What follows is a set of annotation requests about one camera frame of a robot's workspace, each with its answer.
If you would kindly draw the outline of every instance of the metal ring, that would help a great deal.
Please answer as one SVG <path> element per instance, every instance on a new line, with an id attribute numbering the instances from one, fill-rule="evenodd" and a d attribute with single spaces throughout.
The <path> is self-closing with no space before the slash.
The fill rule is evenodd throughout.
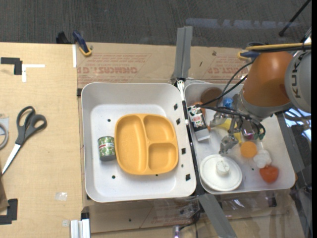
<path id="1" fill-rule="evenodd" d="M 1 122 L 0 122 L 0 128 L 4 130 L 4 140 L 0 144 L 0 149 L 2 149 L 6 145 L 6 143 L 8 142 L 9 133 L 8 133 L 6 127 Z"/>

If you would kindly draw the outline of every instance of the black scissors handle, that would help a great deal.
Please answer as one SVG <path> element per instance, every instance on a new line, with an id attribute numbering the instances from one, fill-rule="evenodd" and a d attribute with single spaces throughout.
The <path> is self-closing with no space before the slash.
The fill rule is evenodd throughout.
<path id="1" fill-rule="evenodd" d="M 20 125 L 20 120 L 23 114 L 27 111 L 31 110 L 30 113 L 25 118 L 24 124 Z M 38 127 L 35 127 L 35 124 L 39 121 L 42 121 L 43 123 L 39 125 Z M 45 116 L 43 115 L 36 115 L 35 109 L 32 106 L 27 106 L 23 108 L 20 113 L 18 114 L 18 117 L 16 119 L 16 125 L 18 128 L 18 138 L 16 139 L 15 143 L 18 145 L 23 145 L 23 143 L 32 136 L 35 132 L 44 129 L 47 126 L 47 121 Z"/>

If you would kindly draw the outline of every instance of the yellow cable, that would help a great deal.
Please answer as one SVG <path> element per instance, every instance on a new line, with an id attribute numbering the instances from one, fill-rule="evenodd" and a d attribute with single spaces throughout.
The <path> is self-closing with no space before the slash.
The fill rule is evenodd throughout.
<path id="1" fill-rule="evenodd" d="M 278 48 L 296 48 L 296 47 L 306 47 L 311 46 L 312 43 L 289 43 L 289 44 L 274 44 L 274 45 L 260 45 L 260 46 L 249 46 L 246 50 L 265 50 L 265 49 L 278 49 Z"/>

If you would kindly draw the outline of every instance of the wooden table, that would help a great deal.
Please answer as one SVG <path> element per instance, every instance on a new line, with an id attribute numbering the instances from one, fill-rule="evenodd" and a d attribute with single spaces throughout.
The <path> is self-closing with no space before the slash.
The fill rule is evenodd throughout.
<path id="1" fill-rule="evenodd" d="M 0 166 L 4 166 L 15 144 L 16 117 L 22 108 L 31 105 L 48 121 L 45 130 L 23 145 L 2 177 L 7 198 L 18 199 L 18 211 L 16 221 L 0 226 L 0 237 L 69 237 L 67 221 L 80 220 L 83 209 L 73 45 L 2 43 L 0 57 L 20 58 L 23 64 L 45 65 L 44 68 L 27 68 L 26 82 L 22 82 L 21 75 L 13 74 L 13 65 L 0 64 L 0 114 L 9 117 L 9 140 L 0 150 Z M 67 197 L 59 198 L 61 192 Z M 230 222 L 238 237 L 304 237 L 292 201 L 287 214 Z M 199 222 L 197 229 L 199 237 L 216 237 L 208 221 Z M 195 226 L 187 227 L 182 234 L 187 238 L 195 237 Z M 92 237 L 160 238 L 171 235 L 172 227 L 162 227 L 93 234 Z"/>

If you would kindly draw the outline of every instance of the dark gray carpet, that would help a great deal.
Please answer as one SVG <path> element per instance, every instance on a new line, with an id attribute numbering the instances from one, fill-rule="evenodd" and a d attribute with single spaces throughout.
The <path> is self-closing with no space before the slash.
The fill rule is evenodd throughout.
<path id="1" fill-rule="evenodd" d="M 175 45 L 192 25 L 193 46 L 293 43 L 312 25 L 312 3 L 283 37 L 278 32 L 306 0 L 0 0 L 0 41 L 55 43 L 78 30 L 87 42 Z"/>

